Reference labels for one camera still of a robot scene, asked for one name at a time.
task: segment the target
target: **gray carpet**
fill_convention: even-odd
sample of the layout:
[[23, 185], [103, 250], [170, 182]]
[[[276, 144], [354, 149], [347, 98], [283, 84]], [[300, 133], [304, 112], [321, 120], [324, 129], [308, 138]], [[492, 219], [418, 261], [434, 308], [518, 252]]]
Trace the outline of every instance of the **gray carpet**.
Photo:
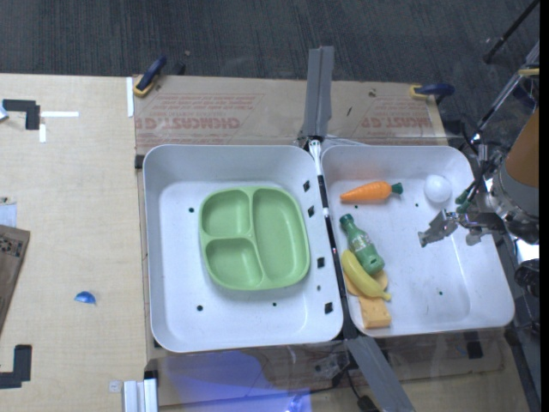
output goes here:
[[0, 72], [128, 76], [166, 54], [192, 76], [306, 79], [335, 47], [334, 80], [447, 82], [445, 123], [489, 109], [540, 35], [533, 0], [0, 0]]

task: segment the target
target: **white egg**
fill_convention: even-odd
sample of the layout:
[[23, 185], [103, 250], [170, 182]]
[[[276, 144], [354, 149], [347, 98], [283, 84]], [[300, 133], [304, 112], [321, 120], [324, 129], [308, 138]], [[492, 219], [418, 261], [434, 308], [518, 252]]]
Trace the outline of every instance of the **white egg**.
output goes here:
[[452, 184], [442, 175], [430, 174], [425, 179], [423, 191], [434, 203], [443, 203], [452, 195]]

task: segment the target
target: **orange carrot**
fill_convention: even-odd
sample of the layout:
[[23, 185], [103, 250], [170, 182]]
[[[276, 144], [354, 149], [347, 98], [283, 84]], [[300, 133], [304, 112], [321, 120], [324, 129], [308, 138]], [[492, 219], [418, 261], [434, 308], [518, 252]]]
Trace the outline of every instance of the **orange carrot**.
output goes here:
[[354, 188], [340, 195], [342, 202], [364, 202], [368, 200], [384, 200], [391, 192], [402, 194], [402, 184], [389, 183], [379, 180]]

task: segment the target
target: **white tray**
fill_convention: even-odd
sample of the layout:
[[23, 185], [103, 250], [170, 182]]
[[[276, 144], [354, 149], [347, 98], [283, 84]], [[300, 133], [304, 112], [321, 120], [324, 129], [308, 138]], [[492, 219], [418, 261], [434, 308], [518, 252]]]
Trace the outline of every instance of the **white tray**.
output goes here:
[[[303, 149], [163, 145], [147, 154], [143, 176], [151, 324], [163, 348], [183, 353], [327, 342], [337, 336], [343, 313], [335, 266], [315, 165]], [[311, 254], [302, 281], [237, 291], [210, 278], [202, 262], [198, 210], [208, 194], [241, 185], [280, 187], [297, 200]]]
[[[509, 284], [491, 236], [466, 244], [467, 230], [421, 247], [418, 232], [438, 211], [455, 209], [455, 198], [473, 180], [466, 157], [451, 147], [335, 146], [323, 153], [322, 167], [330, 217], [339, 253], [347, 239], [339, 219], [351, 214], [385, 260], [392, 300], [391, 325], [365, 330], [359, 300], [348, 295], [353, 322], [375, 337], [405, 336], [451, 330], [496, 328], [515, 312]], [[443, 175], [453, 186], [446, 203], [434, 205], [423, 192], [428, 174]], [[401, 196], [382, 203], [343, 204], [339, 195], [375, 180], [401, 182]]]

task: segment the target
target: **blue object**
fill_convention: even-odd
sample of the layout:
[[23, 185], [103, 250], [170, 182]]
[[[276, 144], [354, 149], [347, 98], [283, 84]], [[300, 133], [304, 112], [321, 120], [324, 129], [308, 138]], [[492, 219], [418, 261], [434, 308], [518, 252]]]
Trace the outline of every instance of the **blue object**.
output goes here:
[[95, 296], [89, 292], [80, 292], [75, 296], [75, 300], [84, 302], [85, 304], [95, 304]]
[[145, 88], [147, 88], [148, 84], [153, 81], [153, 78], [157, 76], [162, 68], [166, 65], [166, 60], [166, 56], [160, 55], [160, 57], [151, 64], [151, 66], [145, 72], [145, 75], [143, 75], [143, 78], [141, 78], [141, 80], [137, 84], [138, 90], [143, 91]]
[[434, 94], [436, 96], [450, 96], [454, 94], [455, 87], [446, 83], [428, 84], [426, 86], [416, 87], [413, 90], [416, 94]]

